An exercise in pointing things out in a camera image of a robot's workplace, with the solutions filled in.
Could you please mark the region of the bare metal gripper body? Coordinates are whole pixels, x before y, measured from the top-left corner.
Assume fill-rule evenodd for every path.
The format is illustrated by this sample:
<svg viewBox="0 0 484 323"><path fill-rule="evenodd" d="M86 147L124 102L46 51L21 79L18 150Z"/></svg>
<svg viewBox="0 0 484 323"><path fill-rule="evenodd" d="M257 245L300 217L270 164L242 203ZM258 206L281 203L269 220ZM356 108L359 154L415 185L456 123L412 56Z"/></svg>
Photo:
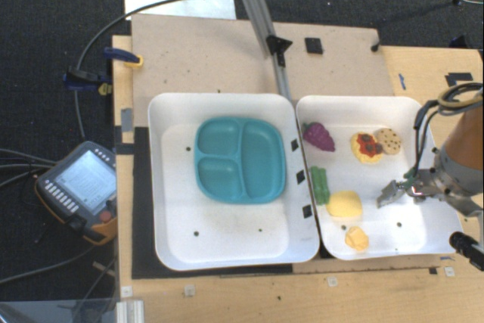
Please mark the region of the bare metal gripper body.
<svg viewBox="0 0 484 323"><path fill-rule="evenodd" d="M451 193L451 188L442 180L440 171L436 167L419 170L412 167L403 177L401 186L415 202L422 202L428 197L444 200Z"/></svg>

